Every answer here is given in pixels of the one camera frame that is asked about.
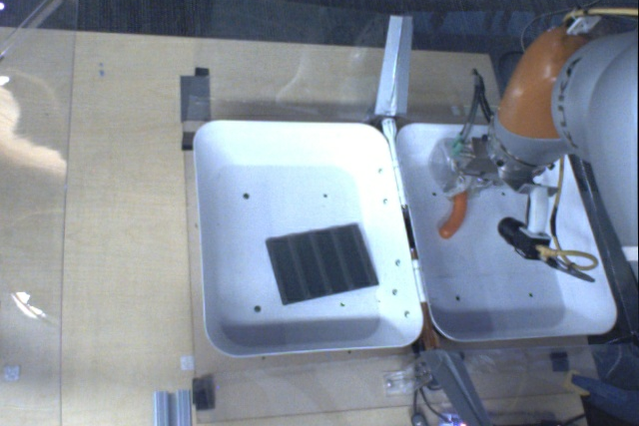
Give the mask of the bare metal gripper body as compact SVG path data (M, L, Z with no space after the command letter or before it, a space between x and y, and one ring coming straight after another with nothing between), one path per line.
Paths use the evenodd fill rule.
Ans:
M533 183L544 166L532 166L510 155L495 136L483 135L471 139L469 161L462 166L467 176L501 182L514 191Z

